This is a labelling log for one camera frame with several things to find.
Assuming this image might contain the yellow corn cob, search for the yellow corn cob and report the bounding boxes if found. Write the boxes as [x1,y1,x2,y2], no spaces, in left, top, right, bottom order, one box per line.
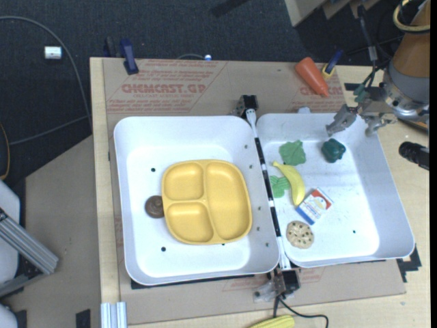
[248,314,296,328]

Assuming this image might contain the brown doughnut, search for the brown doughnut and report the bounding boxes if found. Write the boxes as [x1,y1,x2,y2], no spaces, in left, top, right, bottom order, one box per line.
[144,195,166,219]

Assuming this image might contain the white plastic tray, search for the white plastic tray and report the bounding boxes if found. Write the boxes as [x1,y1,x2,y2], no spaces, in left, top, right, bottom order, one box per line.
[113,115,281,286]
[255,111,417,269]

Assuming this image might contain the brown cardboard board, red print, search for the brown cardboard board, red print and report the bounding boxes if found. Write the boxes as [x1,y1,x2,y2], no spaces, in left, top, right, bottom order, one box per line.
[102,57,408,326]

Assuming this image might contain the yellow divided plate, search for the yellow divided plate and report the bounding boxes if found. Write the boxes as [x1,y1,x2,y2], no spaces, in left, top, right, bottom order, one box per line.
[160,159,254,246]

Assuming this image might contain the thin black and white rod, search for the thin black and white rod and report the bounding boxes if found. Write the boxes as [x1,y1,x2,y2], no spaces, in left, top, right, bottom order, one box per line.
[245,109,290,270]

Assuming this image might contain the orange carrot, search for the orange carrot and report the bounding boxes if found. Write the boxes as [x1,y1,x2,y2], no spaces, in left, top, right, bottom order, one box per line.
[294,57,330,98]

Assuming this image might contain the black cylinder on white bracket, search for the black cylinder on white bracket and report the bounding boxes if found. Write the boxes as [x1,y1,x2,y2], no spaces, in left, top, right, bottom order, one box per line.
[398,141,431,171]

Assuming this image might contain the tan biscuit with dark chips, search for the tan biscuit with dark chips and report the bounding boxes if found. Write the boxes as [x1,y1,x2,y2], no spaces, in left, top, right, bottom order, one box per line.
[285,220,315,250]

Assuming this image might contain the green lettuce leaf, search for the green lettuce leaf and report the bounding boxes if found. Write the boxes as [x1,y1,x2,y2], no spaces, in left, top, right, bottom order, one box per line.
[278,139,307,167]

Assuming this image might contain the light green grapes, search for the light green grapes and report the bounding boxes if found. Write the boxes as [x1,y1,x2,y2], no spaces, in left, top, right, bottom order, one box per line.
[268,174,291,199]

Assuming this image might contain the yellow banana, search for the yellow banana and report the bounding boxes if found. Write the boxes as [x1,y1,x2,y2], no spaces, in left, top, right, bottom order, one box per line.
[271,160,306,207]

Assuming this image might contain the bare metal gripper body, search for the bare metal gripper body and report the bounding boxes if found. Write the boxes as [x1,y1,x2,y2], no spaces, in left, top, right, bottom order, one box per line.
[356,83,430,122]

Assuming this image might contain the black block with thin wires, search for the black block with thin wires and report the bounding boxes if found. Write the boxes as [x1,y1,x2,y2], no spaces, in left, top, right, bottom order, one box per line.
[231,94,259,118]
[253,268,302,303]

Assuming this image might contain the red white blue carton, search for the red white blue carton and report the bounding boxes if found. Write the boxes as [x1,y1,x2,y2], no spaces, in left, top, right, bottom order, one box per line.
[295,187,335,226]

